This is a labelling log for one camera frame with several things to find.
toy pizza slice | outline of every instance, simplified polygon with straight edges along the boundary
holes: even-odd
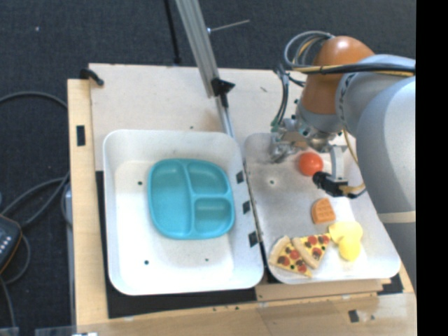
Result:
[[[268,263],[289,272],[311,277],[311,271],[289,237],[280,238],[272,247]]]
[[[303,260],[313,269],[317,269],[326,253],[330,242],[330,233],[296,237],[291,240],[295,249],[302,255]]]

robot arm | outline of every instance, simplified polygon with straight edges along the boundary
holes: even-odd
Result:
[[[292,62],[288,49],[299,37]],[[312,65],[305,64],[316,46]],[[387,223],[415,221],[415,60],[375,55],[354,38],[320,31],[291,40],[285,60],[309,75],[295,118],[275,121],[272,161],[304,147],[331,153],[332,174],[318,172],[315,184],[332,196],[355,197],[340,175],[340,147],[330,144],[348,132],[356,138],[361,176],[379,217]]]

white tray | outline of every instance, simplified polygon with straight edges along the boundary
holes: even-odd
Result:
[[[291,155],[280,164],[272,164],[268,155],[270,139],[271,134],[252,134],[244,148],[248,182],[266,255],[270,254],[277,239],[284,235],[292,238],[328,231],[329,223],[316,225],[311,217],[312,204],[322,197],[330,199],[336,221],[356,220],[364,231],[361,254],[354,262],[340,258],[337,245],[331,243],[319,268],[312,270],[312,278],[269,265],[271,273],[286,284],[385,279],[396,275],[400,269],[400,257],[368,194],[364,193],[357,199],[330,197],[317,189],[311,177],[298,171],[298,155]],[[324,171],[330,173],[329,154],[321,156]],[[344,164],[349,185],[357,186],[361,175],[348,150],[344,154]]]
[[[108,273],[128,295],[234,290],[255,286],[264,267],[244,179],[242,156],[234,139],[220,132],[117,130],[105,138],[104,196]],[[146,180],[151,167],[167,158],[197,158],[227,173],[233,191],[235,223],[221,237],[175,240],[151,222]]]

blue plate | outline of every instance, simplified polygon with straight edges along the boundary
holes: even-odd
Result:
[[[154,226],[174,239],[209,239],[230,230],[235,207],[227,174],[196,159],[167,159],[148,175],[148,201]]]

wooden table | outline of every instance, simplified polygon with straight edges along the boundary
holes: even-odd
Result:
[[[111,68],[103,64],[91,64],[90,68],[100,78],[109,74],[108,71],[112,74],[118,71],[118,82],[124,71],[135,74],[135,88],[138,88],[138,81],[142,78],[151,83],[151,76],[160,79],[164,72],[169,72],[169,75],[179,73],[180,80],[194,85],[194,91],[180,89],[180,95],[203,89],[194,68],[119,65]],[[171,77],[164,85],[173,93],[176,89],[170,85],[174,83]],[[238,142],[243,141],[249,130],[269,128],[263,121],[258,121],[260,115],[273,116],[277,112],[281,96],[277,77],[271,71],[231,69],[222,70],[221,77],[242,86],[241,90],[235,89],[229,95],[230,105],[236,106],[231,110],[231,116],[235,130],[239,131],[236,135]],[[404,286],[402,293],[377,294],[391,282],[389,279],[296,286],[267,283],[263,279],[255,287],[255,302],[109,318],[95,181],[95,172],[99,167],[95,148],[98,148],[98,138],[101,138],[98,137],[101,127],[95,127],[96,134],[93,131],[92,121],[95,111],[98,113],[95,110],[98,106],[92,107],[91,96],[95,88],[100,87],[91,80],[68,80],[74,295],[78,332],[105,332],[107,335],[142,335],[144,330],[163,335],[177,335],[180,332],[183,335],[295,335],[301,332],[306,335],[307,331],[317,335],[417,334],[417,299],[404,267],[400,271]],[[153,91],[155,94],[166,92],[157,88]],[[126,109],[130,102],[124,101],[123,108]],[[259,107],[258,117],[253,115],[256,113],[254,106]],[[182,109],[182,102],[180,106],[175,105],[172,112],[176,109]],[[193,128],[185,123],[185,128]],[[215,116],[209,116],[203,125],[195,125],[194,128],[219,130],[220,125]],[[84,141],[79,139],[80,133],[83,133]]]

